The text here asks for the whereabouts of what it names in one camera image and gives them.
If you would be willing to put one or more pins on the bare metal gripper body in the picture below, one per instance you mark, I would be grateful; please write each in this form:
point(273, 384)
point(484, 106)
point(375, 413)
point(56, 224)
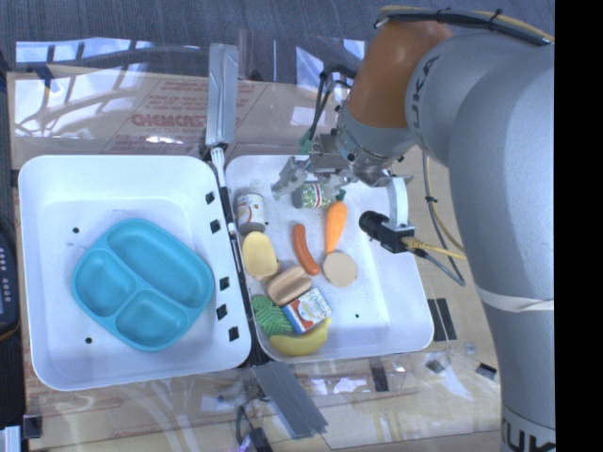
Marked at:
point(351, 158)

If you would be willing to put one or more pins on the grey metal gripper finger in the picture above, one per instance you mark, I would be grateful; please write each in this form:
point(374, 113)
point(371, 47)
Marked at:
point(289, 177)
point(336, 184)

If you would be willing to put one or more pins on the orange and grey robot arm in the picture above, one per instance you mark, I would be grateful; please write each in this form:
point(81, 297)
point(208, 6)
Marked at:
point(499, 158)

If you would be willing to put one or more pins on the white can green print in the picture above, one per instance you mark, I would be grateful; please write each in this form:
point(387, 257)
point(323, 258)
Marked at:
point(313, 197)

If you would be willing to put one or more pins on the orange carrot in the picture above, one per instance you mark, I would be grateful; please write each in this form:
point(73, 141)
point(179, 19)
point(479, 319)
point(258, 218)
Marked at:
point(335, 224)

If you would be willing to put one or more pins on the white can orange print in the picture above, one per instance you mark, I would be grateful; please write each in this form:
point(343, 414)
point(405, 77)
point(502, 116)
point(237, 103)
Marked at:
point(250, 212)

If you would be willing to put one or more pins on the orange sausage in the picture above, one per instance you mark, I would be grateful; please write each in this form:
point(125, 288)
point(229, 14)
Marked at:
point(305, 250)

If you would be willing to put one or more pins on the pale yellow oval toy food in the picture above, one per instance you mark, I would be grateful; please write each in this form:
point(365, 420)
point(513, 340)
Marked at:
point(259, 254)

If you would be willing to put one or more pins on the tan round biscuit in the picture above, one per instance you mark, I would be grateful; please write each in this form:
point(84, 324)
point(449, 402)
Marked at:
point(340, 269)

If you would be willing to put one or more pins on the brown bread roll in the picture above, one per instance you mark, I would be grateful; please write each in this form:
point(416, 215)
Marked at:
point(288, 285)

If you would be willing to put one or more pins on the white plastic tray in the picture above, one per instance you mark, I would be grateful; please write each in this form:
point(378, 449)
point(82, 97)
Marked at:
point(391, 299)
point(56, 252)

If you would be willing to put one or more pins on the white and red carton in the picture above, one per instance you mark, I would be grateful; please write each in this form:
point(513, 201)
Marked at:
point(307, 310)

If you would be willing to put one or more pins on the green leafy toy vegetable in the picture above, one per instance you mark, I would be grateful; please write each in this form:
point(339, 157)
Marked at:
point(269, 316)

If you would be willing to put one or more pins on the brown cardboard board red print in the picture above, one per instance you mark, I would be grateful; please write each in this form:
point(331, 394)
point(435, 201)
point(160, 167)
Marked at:
point(155, 120)

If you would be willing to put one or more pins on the yellow banana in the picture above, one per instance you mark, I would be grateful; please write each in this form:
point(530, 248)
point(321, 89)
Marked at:
point(301, 344)

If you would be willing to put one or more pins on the blue divided plate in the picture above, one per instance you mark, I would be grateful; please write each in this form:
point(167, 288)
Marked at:
point(141, 285)

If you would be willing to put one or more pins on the black cylinder on white bracket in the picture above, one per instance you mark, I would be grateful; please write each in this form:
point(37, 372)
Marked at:
point(384, 231)

